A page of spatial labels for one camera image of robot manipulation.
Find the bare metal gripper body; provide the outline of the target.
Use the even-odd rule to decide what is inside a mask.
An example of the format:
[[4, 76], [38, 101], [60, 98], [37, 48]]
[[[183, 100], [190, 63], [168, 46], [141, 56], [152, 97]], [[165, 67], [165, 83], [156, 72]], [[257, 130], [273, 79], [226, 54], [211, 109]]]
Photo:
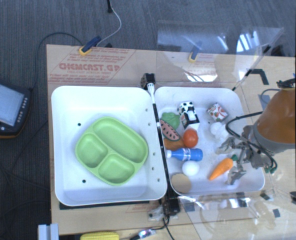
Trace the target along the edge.
[[247, 125], [243, 128], [238, 147], [241, 148], [240, 163], [250, 163], [254, 169], [272, 170], [274, 168], [272, 153], [259, 144], [255, 137], [253, 125]]

